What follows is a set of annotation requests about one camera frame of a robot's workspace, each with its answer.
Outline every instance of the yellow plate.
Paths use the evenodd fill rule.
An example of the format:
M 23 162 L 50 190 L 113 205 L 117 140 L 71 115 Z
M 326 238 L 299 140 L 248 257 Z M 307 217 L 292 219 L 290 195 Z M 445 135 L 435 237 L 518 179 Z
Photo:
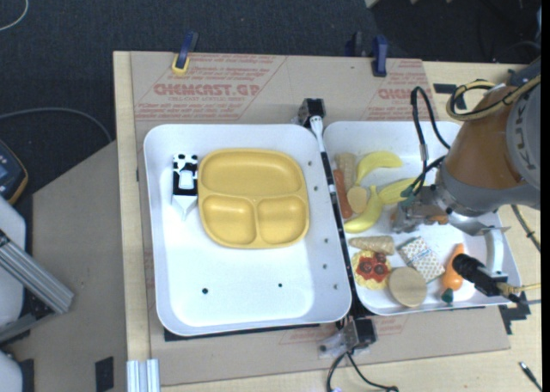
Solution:
M 208 236 L 226 247 L 290 246 L 309 226 L 303 172 L 275 150 L 215 150 L 199 165 L 199 212 Z

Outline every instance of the carrot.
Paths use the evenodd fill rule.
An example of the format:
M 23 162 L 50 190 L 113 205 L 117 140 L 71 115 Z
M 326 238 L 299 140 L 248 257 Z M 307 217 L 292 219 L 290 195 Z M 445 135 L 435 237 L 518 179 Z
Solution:
M 453 254 L 451 255 L 445 268 L 445 273 L 441 277 L 443 288 L 445 289 L 441 298 L 445 303 L 453 303 L 453 292 L 459 290 L 462 286 L 462 281 L 464 279 L 453 268 L 453 260 L 456 256 L 462 253 L 464 253 L 464 244 L 460 243 L 456 245 L 455 250 L 453 251 Z
M 333 176 L 340 211 L 342 212 L 342 218 L 347 219 L 353 215 L 353 210 L 351 209 L 350 202 L 347 200 L 347 195 L 345 194 L 344 174 L 339 168 L 337 168 L 333 170 Z

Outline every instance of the blue clamp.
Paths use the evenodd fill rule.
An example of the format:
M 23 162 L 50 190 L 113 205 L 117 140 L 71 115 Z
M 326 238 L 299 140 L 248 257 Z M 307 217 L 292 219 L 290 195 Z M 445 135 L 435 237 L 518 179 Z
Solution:
M 176 54 L 172 63 L 172 72 L 177 76 L 183 76 L 189 66 L 189 52 L 193 52 L 199 40 L 199 34 L 194 31 L 188 31 L 183 39 L 180 54 Z
M 388 56 L 388 41 L 386 38 L 378 34 L 372 40 L 372 53 L 374 60 L 372 61 L 372 74 L 375 77 L 385 77 L 386 72 L 386 57 Z

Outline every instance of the yellow banana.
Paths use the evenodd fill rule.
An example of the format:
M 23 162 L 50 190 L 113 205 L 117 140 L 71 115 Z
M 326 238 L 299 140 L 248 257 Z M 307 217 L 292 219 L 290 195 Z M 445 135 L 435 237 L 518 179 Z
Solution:
M 404 201 L 406 198 L 401 196 L 407 187 L 411 186 L 414 183 L 414 178 L 406 178 L 405 180 L 397 181 L 385 186 L 379 193 L 378 196 L 382 200 L 384 205 L 397 204 L 400 201 Z
M 379 150 L 364 156 L 357 165 L 355 185 L 359 186 L 365 176 L 376 168 L 400 168 L 403 161 L 393 152 Z
M 382 215 L 383 208 L 384 204 L 378 193 L 376 193 L 376 186 L 370 186 L 370 198 L 366 209 L 358 217 L 346 221 L 344 231 L 346 233 L 361 233 L 369 229 L 376 224 L 380 215 Z

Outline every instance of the wooden table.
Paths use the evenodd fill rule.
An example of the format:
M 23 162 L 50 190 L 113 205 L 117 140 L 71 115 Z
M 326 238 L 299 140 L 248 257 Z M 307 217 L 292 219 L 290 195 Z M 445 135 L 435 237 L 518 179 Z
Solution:
M 144 254 L 141 237 L 141 217 L 138 183 L 136 181 L 137 150 L 133 113 L 131 54 L 116 52 L 113 55 L 115 100 L 117 113 L 117 143 L 119 155 L 120 210 L 125 280 L 125 314 L 128 359 L 151 358 L 147 303 L 145 298 Z M 508 76 L 508 69 L 519 65 L 424 63 L 430 85 L 433 83 L 467 83 L 486 78 L 495 83 Z M 434 94 L 441 111 L 447 95 Z M 541 233 L 541 215 L 538 211 L 525 210 L 526 218 Z M 541 257 L 525 238 L 523 230 L 514 219 L 511 209 L 501 211 L 503 224 L 512 225 L 508 240 L 522 275 L 522 282 L 533 284 L 541 280 Z M 529 298 L 540 298 L 540 291 L 530 291 Z M 524 361 L 541 380 L 541 306 L 532 305 L 528 320 L 513 322 L 509 351 L 462 355 L 445 358 L 428 358 L 399 363 L 364 366 L 367 378 L 377 383 L 396 384 L 401 391 L 468 390 L 518 391 L 535 390 L 518 366 Z M 228 380 L 222 383 L 201 383 L 164 387 L 176 391 L 323 391 L 327 372 L 306 371 L 293 374 L 271 375 Z M 333 386 L 346 391 L 370 390 L 352 368 L 338 368 L 333 376 Z

